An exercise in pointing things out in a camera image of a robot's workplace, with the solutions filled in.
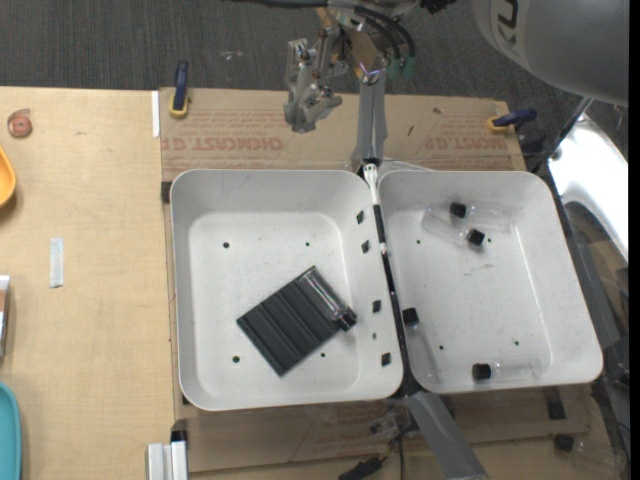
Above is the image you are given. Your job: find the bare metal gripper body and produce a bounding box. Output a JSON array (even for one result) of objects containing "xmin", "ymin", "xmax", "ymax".
[{"xmin": 313, "ymin": 0, "xmax": 417, "ymax": 83}]

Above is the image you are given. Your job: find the brown cardboard board red print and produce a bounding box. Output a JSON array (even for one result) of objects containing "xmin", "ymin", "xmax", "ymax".
[{"xmin": 158, "ymin": 86, "xmax": 607, "ymax": 474}]

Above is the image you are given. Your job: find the thin black and white rod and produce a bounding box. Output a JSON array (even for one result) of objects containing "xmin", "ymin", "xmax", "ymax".
[{"xmin": 362, "ymin": 163, "xmax": 416, "ymax": 395}]

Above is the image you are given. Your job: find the clear plastic bottle black cap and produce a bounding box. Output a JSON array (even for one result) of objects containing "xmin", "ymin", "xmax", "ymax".
[
  {"xmin": 553, "ymin": 433, "xmax": 627, "ymax": 471},
  {"xmin": 297, "ymin": 272, "xmax": 359, "ymax": 333},
  {"xmin": 401, "ymin": 307, "xmax": 443, "ymax": 385},
  {"xmin": 448, "ymin": 201, "xmax": 512, "ymax": 230},
  {"xmin": 421, "ymin": 206, "xmax": 487, "ymax": 249},
  {"xmin": 471, "ymin": 359, "xmax": 545, "ymax": 384}
]

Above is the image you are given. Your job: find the white plastic tray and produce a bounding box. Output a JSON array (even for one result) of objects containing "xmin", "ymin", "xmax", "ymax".
[
  {"xmin": 376, "ymin": 168, "xmax": 605, "ymax": 396},
  {"xmin": 169, "ymin": 168, "xmax": 405, "ymax": 413}
]

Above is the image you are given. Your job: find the black ribbed rectangular plate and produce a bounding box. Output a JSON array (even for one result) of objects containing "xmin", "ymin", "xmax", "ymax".
[{"xmin": 235, "ymin": 265, "xmax": 352, "ymax": 378}]

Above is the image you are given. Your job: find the orange plate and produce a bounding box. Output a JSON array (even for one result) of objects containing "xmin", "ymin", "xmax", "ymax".
[{"xmin": 0, "ymin": 146, "xmax": 18, "ymax": 209}]

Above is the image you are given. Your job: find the blue plate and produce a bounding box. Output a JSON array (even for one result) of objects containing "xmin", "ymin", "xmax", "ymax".
[{"xmin": 0, "ymin": 381, "xmax": 23, "ymax": 480}]

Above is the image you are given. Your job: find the black block with thin wires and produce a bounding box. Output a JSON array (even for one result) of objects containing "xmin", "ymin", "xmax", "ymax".
[{"xmin": 338, "ymin": 456, "xmax": 384, "ymax": 480}]

